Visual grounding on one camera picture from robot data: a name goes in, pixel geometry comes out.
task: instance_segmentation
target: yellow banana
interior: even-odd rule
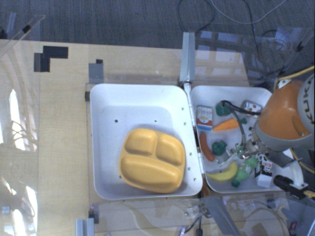
[[[214,181],[224,182],[232,179],[237,172],[237,163],[233,161],[224,171],[210,174],[207,173],[207,176],[211,177]]]

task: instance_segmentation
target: white cable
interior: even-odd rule
[[[258,20],[256,20],[256,21],[250,22],[250,23],[243,23],[243,22],[237,21],[237,20],[235,20],[235,19],[233,19],[233,18],[230,18],[229,16],[225,15],[221,10],[219,10],[219,8],[217,8],[217,7],[215,6],[215,4],[213,3],[213,0],[211,0],[211,3],[212,3],[212,5],[213,5],[213,7],[214,7],[219,13],[221,13],[224,17],[226,17],[226,18],[232,20],[233,22],[236,22],[236,23],[241,24],[241,25],[252,25],[252,24],[256,24],[256,23],[260,22],[261,20],[263,20],[263,19],[264,19],[265,17],[267,17],[271,12],[273,12],[275,9],[277,9],[277,8],[279,8],[281,5],[283,5],[286,1],[287,1],[287,0],[283,0],[278,6],[276,6],[276,7],[273,8],[272,10],[268,11],[262,18],[260,18],[260,19],[258,19]]]

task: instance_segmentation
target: yellow plate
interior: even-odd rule
[[[171,193],[182,183],[185,148],[168,134],[137,128],[126,137],[119,159],[122,179],[136,188]]]

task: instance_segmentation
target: bottle cap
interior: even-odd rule
[[[239,182],[238,180],[234,179],[234,180],[232,181],[232,186],[235,187],[235,188],[237,188],[238,186],[240,186],[240,182]]]

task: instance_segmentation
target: toy sausage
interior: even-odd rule
[[[205,157],[210,162],[213,162],[215,160],[215,156],[213,155],[213,153],[211,152],[211,150],[208,147],[207,135],[205,133],[200,134],[199,140],[200,140],[200,147],[201,147],[203,154],[205,155]]]

